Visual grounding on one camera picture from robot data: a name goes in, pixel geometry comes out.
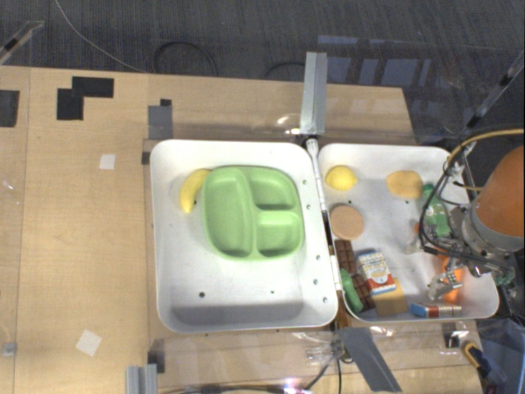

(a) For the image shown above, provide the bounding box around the yellow cheese block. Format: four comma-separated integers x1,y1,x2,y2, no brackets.
370,278,410,318

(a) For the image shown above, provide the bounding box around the pale wood board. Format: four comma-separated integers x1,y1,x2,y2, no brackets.
145,73,486,394

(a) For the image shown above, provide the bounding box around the white plastic tray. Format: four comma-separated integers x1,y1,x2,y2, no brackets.
317,142,501,324
148,138,340,335

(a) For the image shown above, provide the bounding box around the orange carrot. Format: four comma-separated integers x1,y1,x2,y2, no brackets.
440,255,466,305

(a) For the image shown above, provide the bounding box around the green pea pod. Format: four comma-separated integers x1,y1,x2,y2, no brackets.
339,268,365,314

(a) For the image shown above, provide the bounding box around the brown chocolate bar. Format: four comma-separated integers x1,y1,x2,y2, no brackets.
349,273,377,313
333,239,357,275

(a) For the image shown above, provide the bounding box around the yellow banana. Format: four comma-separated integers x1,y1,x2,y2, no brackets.
179,167,212,214

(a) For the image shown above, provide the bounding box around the green divided plate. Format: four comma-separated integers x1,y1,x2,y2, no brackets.
200,164,307,261

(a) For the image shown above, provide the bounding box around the yellow lemon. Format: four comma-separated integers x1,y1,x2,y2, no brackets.
324,164,359,192

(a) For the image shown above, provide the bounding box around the tan round biscuit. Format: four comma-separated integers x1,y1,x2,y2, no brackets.
329,204,365,241

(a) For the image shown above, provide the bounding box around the blue red white packet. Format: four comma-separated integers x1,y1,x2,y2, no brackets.
409,301,463,319

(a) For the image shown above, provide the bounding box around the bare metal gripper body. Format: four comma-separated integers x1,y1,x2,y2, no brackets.
450,241,514,281

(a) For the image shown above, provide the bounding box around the white and orange carton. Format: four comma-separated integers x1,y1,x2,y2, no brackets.
354,250,398,298

